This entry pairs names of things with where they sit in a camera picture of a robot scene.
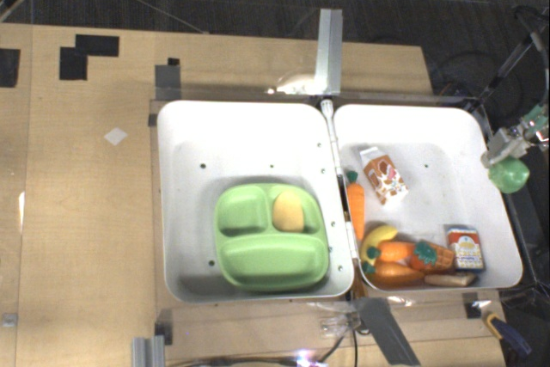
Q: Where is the green divided plate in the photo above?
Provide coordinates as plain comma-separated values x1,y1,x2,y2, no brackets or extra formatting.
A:
213,183,331,293

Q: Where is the orange waffle cone green top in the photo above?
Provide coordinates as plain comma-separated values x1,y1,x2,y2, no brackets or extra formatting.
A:
407,239,456,274

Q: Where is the white plastic tray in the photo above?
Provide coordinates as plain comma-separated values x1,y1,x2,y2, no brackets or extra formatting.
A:
333,103,524,293
156,100,356,304

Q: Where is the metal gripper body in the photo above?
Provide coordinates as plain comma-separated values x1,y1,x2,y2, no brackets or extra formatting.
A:
517,102,550,145

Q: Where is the orange carrot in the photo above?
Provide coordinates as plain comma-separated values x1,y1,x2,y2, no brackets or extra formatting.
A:
345,170,367,242
361,260,427,289
365,241,416,265

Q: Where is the green ball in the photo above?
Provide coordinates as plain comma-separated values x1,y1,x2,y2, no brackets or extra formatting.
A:
488,156,531,195

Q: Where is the beige biscuit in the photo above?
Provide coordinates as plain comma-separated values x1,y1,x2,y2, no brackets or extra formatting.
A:
424,272,480,289

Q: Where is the red and white box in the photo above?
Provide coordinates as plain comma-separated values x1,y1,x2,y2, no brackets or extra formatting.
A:
444,224,486,272

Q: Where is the yellow banana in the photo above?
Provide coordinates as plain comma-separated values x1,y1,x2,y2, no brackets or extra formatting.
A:
359,224,400,266

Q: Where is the brown and white carton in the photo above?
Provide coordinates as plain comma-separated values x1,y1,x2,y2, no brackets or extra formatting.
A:
359,145,410,206

